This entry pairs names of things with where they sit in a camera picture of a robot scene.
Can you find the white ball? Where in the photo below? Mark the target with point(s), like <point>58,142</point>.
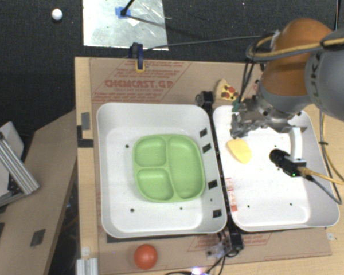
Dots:
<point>57,14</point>

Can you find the orange ball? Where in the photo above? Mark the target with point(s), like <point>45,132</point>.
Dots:
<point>145,256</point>

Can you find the brown cardboard board red print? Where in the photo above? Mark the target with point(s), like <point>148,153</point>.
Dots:
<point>160,82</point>

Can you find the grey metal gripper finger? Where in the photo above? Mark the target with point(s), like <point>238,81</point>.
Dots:
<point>244,130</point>
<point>235,130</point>

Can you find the thin black rod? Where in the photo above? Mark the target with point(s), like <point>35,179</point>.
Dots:
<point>221,170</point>

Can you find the toy pizza slice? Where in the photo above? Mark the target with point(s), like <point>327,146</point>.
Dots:
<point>226,90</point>

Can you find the green divided plate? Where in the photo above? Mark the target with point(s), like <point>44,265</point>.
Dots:
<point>172,168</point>

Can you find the white plastic tray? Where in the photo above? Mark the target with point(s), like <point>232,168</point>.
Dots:
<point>117,168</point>
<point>269,199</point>

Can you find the black cylinder on white bracket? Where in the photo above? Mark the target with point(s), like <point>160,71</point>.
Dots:
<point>283,158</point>

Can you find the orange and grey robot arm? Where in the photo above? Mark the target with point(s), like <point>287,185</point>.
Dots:
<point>292,67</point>

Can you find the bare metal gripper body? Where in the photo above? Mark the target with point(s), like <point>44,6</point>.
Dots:
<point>255,114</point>

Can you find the yellow toy bread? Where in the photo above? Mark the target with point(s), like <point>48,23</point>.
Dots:
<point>240,151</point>

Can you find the shiny metal floor plate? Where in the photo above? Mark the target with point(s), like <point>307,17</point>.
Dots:
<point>109,24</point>

